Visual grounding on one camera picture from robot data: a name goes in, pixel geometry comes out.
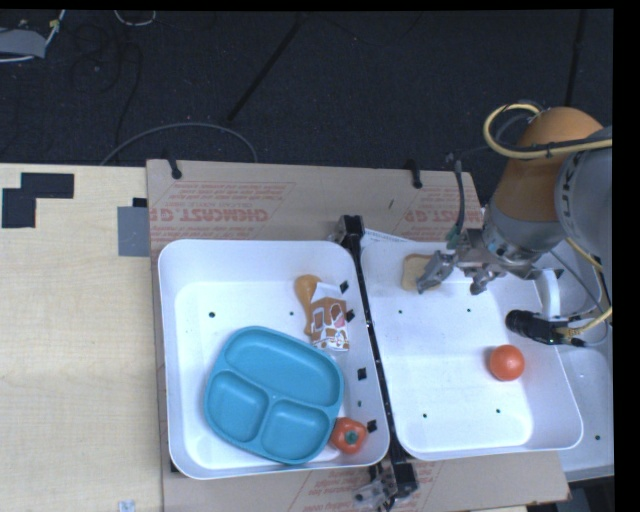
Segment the cardboard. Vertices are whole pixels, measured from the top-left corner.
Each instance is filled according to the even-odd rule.
[[[331,168],[164,160],[147,163],[150,254],[154,295],[162,481],[167,511],[356,511],[353,492],[367,468],[283,471],[210,481],[171,471],[157,258],[181,238],[324,240],[342,215],[366,228],[414,241],[443,241],[458,216],[456,180],[421,171],[423,187],[397,169]],[[470,175],[463,174],[465,226],[482,212]],[[413,461],[419,488],[393,510],[446,512],[565,501],[569,489],[555,452]]]

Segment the wooden surface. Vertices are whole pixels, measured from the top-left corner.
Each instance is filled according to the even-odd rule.
[[[75,195],[0,230],[0,510],[161,510],[150,262],[117,239],[145,170],[0,164],[0,187],[20,172],[73,172]]]

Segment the blue divided tray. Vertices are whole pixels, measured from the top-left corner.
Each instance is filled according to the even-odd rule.
[[[285,333],[245,327],[214,364],[204,414],[226,441],[284,464],[303,464],[327,444],[343,391],[342,371],[324,352]]]

